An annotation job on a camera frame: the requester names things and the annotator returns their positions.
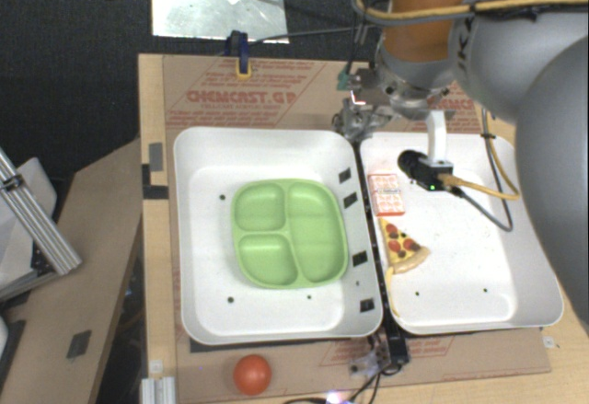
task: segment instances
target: green plate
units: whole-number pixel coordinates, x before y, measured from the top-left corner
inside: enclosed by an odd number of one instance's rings
[[[267,288],[320,286],[348,268],[348,243],[333,193],[306,179],[256,181],[231,204],[239,267]]]

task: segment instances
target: pizza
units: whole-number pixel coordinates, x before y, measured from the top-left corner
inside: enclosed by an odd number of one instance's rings
[[[404,273],[421,265],[430,250],[399,230],[385,218],[378,219],[387,246],[387,258],[392,273]]]

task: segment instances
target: yellow cable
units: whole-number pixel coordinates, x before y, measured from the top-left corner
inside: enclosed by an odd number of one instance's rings
[[[395,305],[393,304],[393,291],[392,291],[392,278],[393,274],[395,273],[395,269],[392,266],[388,267],[387,273],[385,273],[385,287],[387,288],[387,295],[388,295],[388,306],[390,310],[393,311],[393,314],[397,317],[400,316]]]
[[[543,5],[570,5],[580,6],[588,5],[589,0],[486,0],[477,2],[475,4],[461,4],[456,6],[442,6],[438,8],[428,8],[422,10],[405,11],[405,12],[386,12],[376,8],[364,6],[363,0],[355,0],[356,5],[367,16],[377,17],[388,20],[404,20],[424,17],[445,17],[456,14],[463,14],[469,12],[484,12],[484,11],[500,11],[527,6],[543,6]]]
[[[501,193],[500,191],[483,187],[482,185],[473,183],[472,181],[460,179],[459,177],[455,177],[454,175],[450,175],[449,173],[441,173],[440,175],[438,175],[438,179],[441,180],[446,187],[466,187],[471,188],[472,190],[482,191],[483,193],[486,193],[490,196],[494,196],[495,198],[501,198],[502,200],[507,200],[511,202],[519,200],[519,193]]]
[[[491,125],[491,114],[488,111],[487,111],[487,124],[489,126]],[[502,178],[505,180],[505,183],[507,183],[507,185],[509,185],[509,188],[511,188],[515,194],[519,195],[519,191],[517,190],[515,185],[512,183],[512,181],[507,176],[507,173],[505,172],[505,170],[503,168],[501,160],[499,160],[499,157],[497,156],[497,150],[495,150],[495,143],[493,142],[492,137],[489,139],[489,143],[491,146],[491,155],[493,157],[495,165],[497,166],[497,169],[499,170],[499,173],[501,173]]]

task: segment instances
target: white tray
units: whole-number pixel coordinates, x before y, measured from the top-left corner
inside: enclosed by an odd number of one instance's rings
[[[181,313],[195,340],[216,345],[345,338],[378,328],[382,303],[354,154],[345,139],[326,131],[190,128],[176,139],[174,159]],[[350,258],[337,282],[266,289],[238,267],[233,195],[251,181],[288,178],[321,182],[339,201]],[[345,208],[344,199],[354,193],[357,201]]]
[[[503,139],[495,145],[516,180],[514,149]],[[432,252],[419,268],[392,277],[389,298],[399,325],[415,334],[436,334],[557,322],[563,308],[560,290],[523,201],[508,202],[514,231],[505,233],[466,201],[411,184],[397,165],[406,149],[427,153],[427,135],[377,133],[361,146],[366,175],[398,174],[406,213],[387,220]],[[447,159],[458,177],[494,188],[480,136],[448,134]],[[505,222],[498,199],[473,190],[468,194]],[[375,229],[380,232],[377,219]],[[378,241],[386,259],[384,241],[380,236]]]

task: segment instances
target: orange ball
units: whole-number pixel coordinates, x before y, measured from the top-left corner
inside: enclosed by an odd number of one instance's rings
[[[248,396],[263,392],[272,378],[272,369],[259,355],[247,355],[239,360],[233,370],[233,381],[237,389]]]

